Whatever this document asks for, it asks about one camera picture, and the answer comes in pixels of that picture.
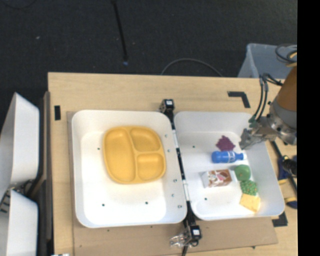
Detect black block with thin wires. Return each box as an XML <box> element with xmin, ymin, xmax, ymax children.
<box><xmin>185</xmin><ymin>224</ymin><xmax>202</xmax><ymax>247</ymax></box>
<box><xmin>159</xmin><ymin>98</ymin><xmax>175</xmax><ymax>114</ymax></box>

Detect thin black and white rod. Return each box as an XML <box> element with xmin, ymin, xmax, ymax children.
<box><xmin>166</xmin><ymin>109</ymin><xmax>198</xmax><ymax>227</ymax></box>

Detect yellow divided plate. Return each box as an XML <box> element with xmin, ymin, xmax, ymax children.
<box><xmin>102</xmin><ymin>125</ymin><xmax>168</xmax><ymax>186</ymax></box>

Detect green apple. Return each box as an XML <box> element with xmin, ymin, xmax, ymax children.
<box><xmin>233</xmin><ymin>163</ymin><xmax>252</xmax><ymax>182</ymax></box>

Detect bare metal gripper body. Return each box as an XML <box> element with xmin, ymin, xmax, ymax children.
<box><xmin>249</xmin><ymin>116</ymin><xmax>298</xmax><ymax>146</ymax></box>

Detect green peas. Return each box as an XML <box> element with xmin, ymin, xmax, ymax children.
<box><xmin>239</xmin><ymin>179</ymin><xmax>259</xmax><ymax>197</ymax></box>

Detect purple grapes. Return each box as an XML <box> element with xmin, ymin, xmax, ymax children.
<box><xmin>215</xmin><ymin>135</ymin><xmax>237</xmax><ymax>152</ymax></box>

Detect brown and white carton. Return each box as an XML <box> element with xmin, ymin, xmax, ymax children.
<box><xmin>198</xmin><ymin>168</ymin><xmax>239</xmax><ymax>189</ymax></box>

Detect yellow cheese slice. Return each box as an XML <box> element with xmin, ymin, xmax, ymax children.
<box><xmin>238</xmin><ymin>193</ymin><xmax>262</xmax><ymax>214</ymax></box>

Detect pale grey plastic bin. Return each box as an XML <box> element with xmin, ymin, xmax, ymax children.
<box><xmin>237</xmin><ymin>42</ymin><xmax>298</xmax><ymax>80</ymax></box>

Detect white plastic tray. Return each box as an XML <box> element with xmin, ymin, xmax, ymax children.
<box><xmin>71</xmin><ymin>109</ymin><xmax>189</xmax><ymax>229</ymax></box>
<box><xmin>173</xmin><ymin>110</ymin><xmax>286</xmax><ymax>222</ymax></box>

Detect blue bottle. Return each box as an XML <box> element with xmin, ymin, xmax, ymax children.
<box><xmin>211</xmin><ymin>150</ymin><xmax>248</xmax><ymax>165</ymax></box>

